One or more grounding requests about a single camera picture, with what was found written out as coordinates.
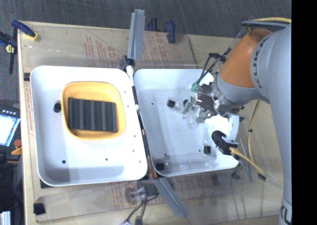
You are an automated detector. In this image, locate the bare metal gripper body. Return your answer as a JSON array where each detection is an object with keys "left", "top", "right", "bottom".
[{"left": 194, "top": 83, "right": 245, "bottom": 121}]

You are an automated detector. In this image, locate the white plastic tray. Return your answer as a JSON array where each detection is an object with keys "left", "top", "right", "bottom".
[
  {"left": 29, "top": 65, "right": 149, "bottom": 187},
  {"left": 133, "top": 68, "right": 242, "bottom": 178}
]

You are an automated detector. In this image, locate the thin black and white rod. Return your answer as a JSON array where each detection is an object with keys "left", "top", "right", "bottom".
[{"left": 125, "top": 64, "right": 157, "bottom": 179}]

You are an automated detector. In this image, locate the black ribbed block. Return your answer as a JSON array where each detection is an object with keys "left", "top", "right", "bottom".
[{"left": 67, "top": 97, "right": 118, "bottom": 133}]

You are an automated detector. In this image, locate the yellow plate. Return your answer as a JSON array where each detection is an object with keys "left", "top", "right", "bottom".
[{"left": 60, "top": 81, "right": 127, "bottom": 141}]

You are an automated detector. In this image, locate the brown cardboard board red print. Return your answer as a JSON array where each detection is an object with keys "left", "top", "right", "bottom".
[{"left": 16, "top": 20, "right": 285, "bottom": 224}]

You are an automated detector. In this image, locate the black cylinder on white bracket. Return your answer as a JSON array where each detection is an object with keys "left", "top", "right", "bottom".
[{"left": 211, "top": 114, "right": 241, "bottom": 157}]

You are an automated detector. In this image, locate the black block with thin wires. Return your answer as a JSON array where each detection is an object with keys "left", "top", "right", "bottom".
[{"left": 140, "top": 179, "right": 159, "bottom": 195}]

